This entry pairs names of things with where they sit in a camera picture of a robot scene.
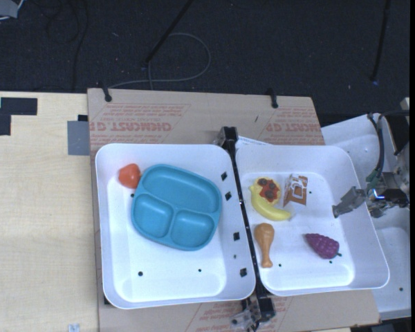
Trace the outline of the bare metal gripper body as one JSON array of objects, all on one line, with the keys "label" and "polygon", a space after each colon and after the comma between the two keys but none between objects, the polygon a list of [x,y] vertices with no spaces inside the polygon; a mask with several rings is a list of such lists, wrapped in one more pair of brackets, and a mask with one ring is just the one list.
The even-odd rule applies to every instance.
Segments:
[{"label": "bare metal gripper body", "polygon": [[385,196],[380,194],[375,188],[367,189],[366,204],[373,218],[382,217],[387,209]]}]

